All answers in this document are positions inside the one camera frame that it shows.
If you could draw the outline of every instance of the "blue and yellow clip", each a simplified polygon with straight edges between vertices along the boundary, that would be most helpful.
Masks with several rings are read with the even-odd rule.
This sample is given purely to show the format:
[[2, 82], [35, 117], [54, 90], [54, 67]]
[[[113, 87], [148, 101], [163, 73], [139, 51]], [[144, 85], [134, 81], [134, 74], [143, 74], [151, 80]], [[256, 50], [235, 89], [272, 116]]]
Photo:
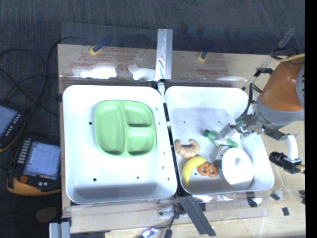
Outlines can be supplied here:
[[198, 60], [201, 62], [206, 61], [207, 56], [208, 56], [208, 52], [211, 50], [211, 46], [212, 46], [212, 42], [209, 41], [207, 46], [205, 47], [205, 49], [203, 51], [201, 51], [201, 53], [199, 54]]
[[111, 40], [111, 35], [108, 35], [107, 37], [103, 38], [99, 43], [90, 48], [90, 53], [94, 56], [99, 54], [101, 50], [103, 50], [103, 46], [107, 46]]

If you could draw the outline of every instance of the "green plate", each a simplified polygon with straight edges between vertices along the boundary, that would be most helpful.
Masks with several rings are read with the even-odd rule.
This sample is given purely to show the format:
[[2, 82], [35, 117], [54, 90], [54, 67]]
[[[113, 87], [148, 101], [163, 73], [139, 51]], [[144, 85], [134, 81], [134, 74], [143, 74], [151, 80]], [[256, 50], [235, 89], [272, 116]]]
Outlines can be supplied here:
[[111, 155], [148, 154], [157, 143], [153, 113], [141, 102], [103, 101], [96, 108], [94, 125], [98, 147]]

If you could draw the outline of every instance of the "table surface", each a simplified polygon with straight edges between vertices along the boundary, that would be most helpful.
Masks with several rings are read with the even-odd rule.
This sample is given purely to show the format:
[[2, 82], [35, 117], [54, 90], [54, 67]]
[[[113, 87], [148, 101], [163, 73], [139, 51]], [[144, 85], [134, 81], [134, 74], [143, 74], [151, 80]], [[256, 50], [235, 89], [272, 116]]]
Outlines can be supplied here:
[[[74, 61], [76, 54], [83, 49], [80, 45], [59, 45], [58, 64], [59, 73]], [[188, 60], [196, 60], [197, 52], [177, 52], [177, 56], [185, 57]], [[225, 68], [229, 75], [235, 75], [249, 79], [267, 56], [263, 55], [241, 55], [241, 54], [220, 54], [225, 61]], [[275, 68], [278, 65], [272, 61], [269, 67]], [[263, 88], [268, 75], [259, 77], [257, 86]], [[81, 81], [78, 78], [59, 77], [59, 93], [62, 94], [67, 86], [72, 84], [94, 83]], [[62, 148], [62, 207], [64, 216], [71, 216], [70, 231], [74, 233], [86, 233], [97, 231], [106, 232], [107, 238], [138, 237], [149, 227], [158, 225], [164, 226], [169, 222], [159, 217], [157, 205], [152, 202], [128, 204], [128, 205], [99, 205], [99, 206], [70, 206], [70, 200], [65, 192], [65, 165], [64, 165], [64, 140], [63, 140], [63, 112], [60, 104], [60, 128]], [[299, 133], [297, 136], [299, 158], [305, 163], [305, 132], [304, 122], [294, 122], [281, 131], [284, 133]], [[287, 153], [285, 142], [278, 142], [267, 136], [262, 136], [266, 151]], [[305, 190], [305, 176], [303, 174], [291, 175], [281, 168], [272, 166], [275, 179], [280, 183], [277, 187], [282, 188], [279, 200], [268, 197], [258, 207], [249, 206], [234, 207], [227, 204], [225, 210], [219, 205], [206, 204], [205, 215], [213, 226], [218, 237], [305, 237], [306, 236], [306, 215], [305, 204], [299, 196], [299, 190]], [[188, 216], [174, 221], [172, 237], [200, 237], [195, 226]], [[164, 230], [155, 234], [154, 238], [164, 236]]]

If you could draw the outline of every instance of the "yellow banana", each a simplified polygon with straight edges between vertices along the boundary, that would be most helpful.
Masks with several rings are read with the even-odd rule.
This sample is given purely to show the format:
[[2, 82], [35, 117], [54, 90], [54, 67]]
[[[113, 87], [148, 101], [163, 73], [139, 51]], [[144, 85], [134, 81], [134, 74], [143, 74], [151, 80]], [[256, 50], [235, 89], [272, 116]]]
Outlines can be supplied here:
[[205, 163], [206, 159], [202, 156], [195, 156], [190, 158], [184, 165], [182, 169], [182, 176], [185, 180], [185, 186], [188, 186], [189, 177], [195, 167], [200, 166], [201, 164]]

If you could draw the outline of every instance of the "brown pretzel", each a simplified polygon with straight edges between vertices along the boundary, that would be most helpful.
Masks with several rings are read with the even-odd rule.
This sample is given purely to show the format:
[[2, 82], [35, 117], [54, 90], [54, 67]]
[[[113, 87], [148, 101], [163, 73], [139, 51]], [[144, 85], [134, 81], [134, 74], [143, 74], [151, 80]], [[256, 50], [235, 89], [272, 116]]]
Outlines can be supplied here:
[[218, 174], [217, 167], [209, 162], [201, 164], [197, 169], [202, 176], [215, 177]]

